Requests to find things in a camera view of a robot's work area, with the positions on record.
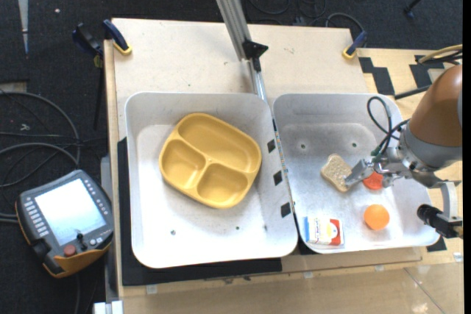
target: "orange ball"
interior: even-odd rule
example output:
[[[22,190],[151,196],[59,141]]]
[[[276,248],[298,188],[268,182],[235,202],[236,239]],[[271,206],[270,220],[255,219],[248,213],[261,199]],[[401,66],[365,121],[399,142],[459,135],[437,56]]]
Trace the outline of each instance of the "orange ball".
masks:
[[[389,223],[389,212],[381,204],[372,204],[365,210],[363,219],[373,230],[384,229]]]

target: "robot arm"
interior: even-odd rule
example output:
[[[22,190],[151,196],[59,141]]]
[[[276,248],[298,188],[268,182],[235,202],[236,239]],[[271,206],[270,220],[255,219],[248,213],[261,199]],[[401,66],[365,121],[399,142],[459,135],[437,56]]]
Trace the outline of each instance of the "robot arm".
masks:
[[[375,171],[383,175],[384,187],[403,177],[427,188],[440,188],[444,211],[424,204],[417,215],[444,237],[462,238],[455,189],[460,182],[444,181],[435,175],[439,169],[462,160],[462,87],[462,65],[447,69],[428,88],[411,119],[392,130],[400,133],[397,146],[381,150],[371,160],[359,161],[345,184],[352,186]]]

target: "red emergency stop button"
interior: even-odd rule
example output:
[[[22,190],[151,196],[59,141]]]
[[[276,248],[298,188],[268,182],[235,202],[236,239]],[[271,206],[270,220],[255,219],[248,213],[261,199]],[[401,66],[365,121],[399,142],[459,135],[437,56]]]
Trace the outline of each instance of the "red emergency stop button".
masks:
[[[73,257],[77,253],[77,248],[74,245],[67,245],[64,247],[65,257]]]

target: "small red object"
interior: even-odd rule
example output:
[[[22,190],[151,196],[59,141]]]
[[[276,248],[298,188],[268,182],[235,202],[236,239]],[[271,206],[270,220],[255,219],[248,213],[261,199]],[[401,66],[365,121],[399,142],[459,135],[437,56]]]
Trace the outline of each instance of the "small red object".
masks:
[[[64,256],[73,257],[77,253],[77,248],[74,245],[67,245],[64,247]]]
[[[372,175],[363,180],[363,184],[370,190],[379,190],[383,188],[383,176],[373,171]]]

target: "yellow divided plate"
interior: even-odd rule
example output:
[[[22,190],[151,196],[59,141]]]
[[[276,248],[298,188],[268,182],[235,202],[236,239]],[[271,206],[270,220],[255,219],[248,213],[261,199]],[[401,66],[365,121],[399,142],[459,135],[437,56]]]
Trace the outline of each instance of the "yellow divided plate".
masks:
[[[261,166],[261,151],[249,135],[204,113],[184,117],[159,156],[163,178],[213,208],[230,208],[247,194]]]

